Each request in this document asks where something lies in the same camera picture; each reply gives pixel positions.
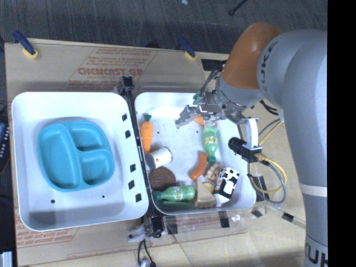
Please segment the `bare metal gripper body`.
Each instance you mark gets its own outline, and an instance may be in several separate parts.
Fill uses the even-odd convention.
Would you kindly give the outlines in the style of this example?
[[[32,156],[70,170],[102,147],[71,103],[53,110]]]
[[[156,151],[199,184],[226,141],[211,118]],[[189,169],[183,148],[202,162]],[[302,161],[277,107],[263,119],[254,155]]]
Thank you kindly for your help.
[[[198,91],[194,95],[194,105],[196,114],[211,122],[229,120],[237,124],[244,118],[243,112],[246,110],[246,106],[233,102],[220,91]]]

